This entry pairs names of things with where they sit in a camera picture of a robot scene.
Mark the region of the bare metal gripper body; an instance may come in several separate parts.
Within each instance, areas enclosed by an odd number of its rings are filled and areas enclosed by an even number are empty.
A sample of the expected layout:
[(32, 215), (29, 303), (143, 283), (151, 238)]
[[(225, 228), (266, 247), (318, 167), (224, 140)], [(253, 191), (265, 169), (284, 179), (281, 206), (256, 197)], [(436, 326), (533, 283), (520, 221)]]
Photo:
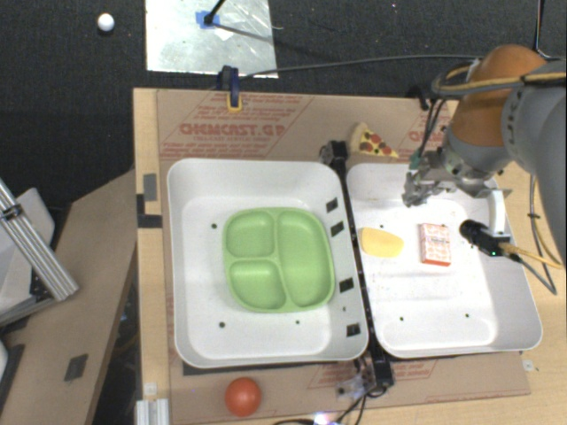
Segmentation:
[(447, 149), (424, 151), (412, 161), (412, 182), (417, 192), (453, 192), (457, 189), (456, 166)]

